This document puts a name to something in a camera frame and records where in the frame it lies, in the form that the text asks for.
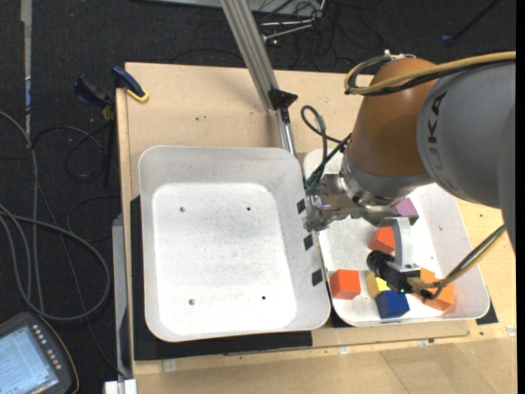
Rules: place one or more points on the orange cube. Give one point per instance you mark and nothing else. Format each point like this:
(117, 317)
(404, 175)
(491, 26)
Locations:
(382, 238)
(443, 298)
(345, 282)

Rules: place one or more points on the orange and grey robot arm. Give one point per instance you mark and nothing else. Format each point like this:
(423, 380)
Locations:
(463, 138)

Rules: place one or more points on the blue cube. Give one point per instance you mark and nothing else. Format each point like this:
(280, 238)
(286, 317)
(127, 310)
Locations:
(391, 304)

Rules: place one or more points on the black cylinder on white bracket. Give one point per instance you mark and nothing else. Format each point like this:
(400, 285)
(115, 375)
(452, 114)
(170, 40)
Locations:
(404, 240)

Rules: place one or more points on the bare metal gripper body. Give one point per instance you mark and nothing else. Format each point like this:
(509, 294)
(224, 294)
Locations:
(334, 203)

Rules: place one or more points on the yellow cube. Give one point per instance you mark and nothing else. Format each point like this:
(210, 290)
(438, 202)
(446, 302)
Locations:
(375, 286)

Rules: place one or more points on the white plastic tray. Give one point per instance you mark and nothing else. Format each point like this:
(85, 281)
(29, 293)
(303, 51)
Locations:
(443, 236)
(229, 253)

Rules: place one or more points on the purple cube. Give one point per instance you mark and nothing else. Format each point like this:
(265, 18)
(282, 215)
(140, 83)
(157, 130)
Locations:
(405, 207)

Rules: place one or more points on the pale wood board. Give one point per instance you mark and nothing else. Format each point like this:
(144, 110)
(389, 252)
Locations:
(205, 109)

